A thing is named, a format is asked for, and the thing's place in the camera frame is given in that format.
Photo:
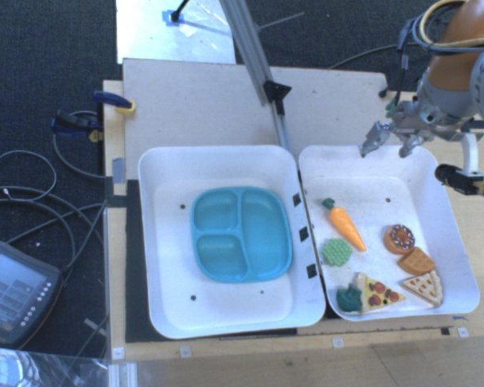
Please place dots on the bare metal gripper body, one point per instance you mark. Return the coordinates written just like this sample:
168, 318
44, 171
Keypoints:
411, 119

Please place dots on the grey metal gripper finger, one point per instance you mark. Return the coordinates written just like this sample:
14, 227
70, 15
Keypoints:
374, 137
409, 145

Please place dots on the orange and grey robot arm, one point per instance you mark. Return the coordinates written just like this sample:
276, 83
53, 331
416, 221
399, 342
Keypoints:
456, 63

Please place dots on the white plastic tray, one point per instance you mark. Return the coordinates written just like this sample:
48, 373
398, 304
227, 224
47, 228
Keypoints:
226, 309
371, 196

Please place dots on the thin black rod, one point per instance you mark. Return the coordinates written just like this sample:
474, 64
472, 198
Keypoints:
301, 184

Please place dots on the orange carrot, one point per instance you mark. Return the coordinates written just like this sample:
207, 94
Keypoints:
345, 224

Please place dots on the brown sprinkled doughnut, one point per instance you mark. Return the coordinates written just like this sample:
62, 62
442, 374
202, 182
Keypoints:
393, 245

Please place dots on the brown waffle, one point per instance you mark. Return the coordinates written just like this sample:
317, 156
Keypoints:
416, 261

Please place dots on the green bumpy round toy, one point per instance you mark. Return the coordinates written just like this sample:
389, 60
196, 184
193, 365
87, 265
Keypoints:
336, 251

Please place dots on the lattice pie slice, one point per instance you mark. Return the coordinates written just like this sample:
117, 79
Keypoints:
425, 288

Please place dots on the blue divided plate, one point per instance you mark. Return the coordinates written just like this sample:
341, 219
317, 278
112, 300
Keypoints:
262, 232

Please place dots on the pizza slice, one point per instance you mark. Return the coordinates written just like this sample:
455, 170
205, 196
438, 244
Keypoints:
377, 294

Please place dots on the green broccoli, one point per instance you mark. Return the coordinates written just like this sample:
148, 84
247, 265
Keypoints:
349, 300

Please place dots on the black cylinder on white bracket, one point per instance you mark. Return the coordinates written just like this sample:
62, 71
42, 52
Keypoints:
457, 177

